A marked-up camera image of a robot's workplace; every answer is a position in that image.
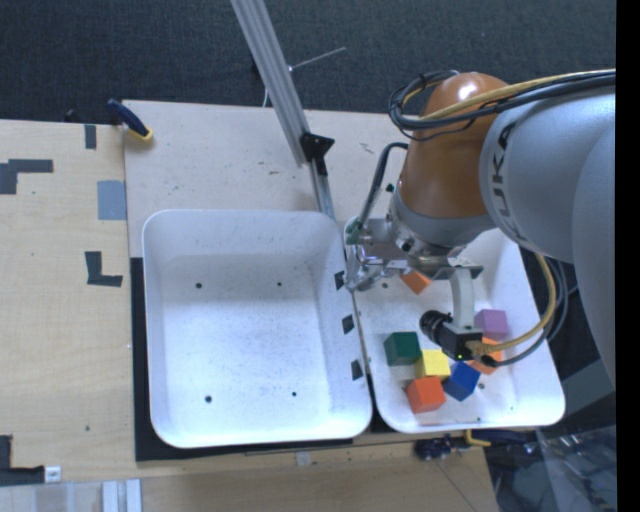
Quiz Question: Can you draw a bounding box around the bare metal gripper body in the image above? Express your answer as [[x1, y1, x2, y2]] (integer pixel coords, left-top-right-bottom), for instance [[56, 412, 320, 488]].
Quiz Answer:
[[354, 217, 470, 275]]

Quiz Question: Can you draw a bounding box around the orange cube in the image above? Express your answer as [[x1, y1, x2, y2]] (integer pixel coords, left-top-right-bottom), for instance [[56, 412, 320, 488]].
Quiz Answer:
[[400, 270, 433, 296], [468, 336, 504, 376], [404, 375, 447, 415]]

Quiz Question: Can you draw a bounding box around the thin black and white rod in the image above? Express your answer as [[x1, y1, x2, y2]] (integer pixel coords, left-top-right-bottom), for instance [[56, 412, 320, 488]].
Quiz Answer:
[[348, 288, 373, 377]]

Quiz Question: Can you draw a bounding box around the green cube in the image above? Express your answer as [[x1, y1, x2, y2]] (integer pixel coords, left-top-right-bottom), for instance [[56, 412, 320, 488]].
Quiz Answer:
[[382, 331, 423, 367]]

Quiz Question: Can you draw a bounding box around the yellow cube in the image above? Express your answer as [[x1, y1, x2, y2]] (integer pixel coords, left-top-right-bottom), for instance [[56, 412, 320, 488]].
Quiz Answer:
[[413, 348, 452, 382]]

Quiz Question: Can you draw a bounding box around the white plastic tray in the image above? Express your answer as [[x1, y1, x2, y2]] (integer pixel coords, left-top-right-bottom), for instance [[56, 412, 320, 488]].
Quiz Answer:
[[343, 219, 568, 435], [141, 208, 374, 450]]

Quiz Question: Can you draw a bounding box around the purple cube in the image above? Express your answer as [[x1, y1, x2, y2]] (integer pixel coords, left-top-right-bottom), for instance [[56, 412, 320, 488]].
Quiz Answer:
[[473, 308, 510, 341]]

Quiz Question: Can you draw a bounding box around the blue cube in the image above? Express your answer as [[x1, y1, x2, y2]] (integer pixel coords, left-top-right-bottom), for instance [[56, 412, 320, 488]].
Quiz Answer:
[[442, 360, 482, 403]]

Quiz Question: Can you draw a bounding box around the pale wood board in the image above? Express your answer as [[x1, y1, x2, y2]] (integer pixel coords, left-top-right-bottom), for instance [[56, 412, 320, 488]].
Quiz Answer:
[[121, 98, 539, 470]]

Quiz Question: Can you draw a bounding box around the black cylinder on white bracket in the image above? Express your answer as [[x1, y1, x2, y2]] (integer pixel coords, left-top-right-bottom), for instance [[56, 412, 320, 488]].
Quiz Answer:
[[419, 264, 486, 362]]

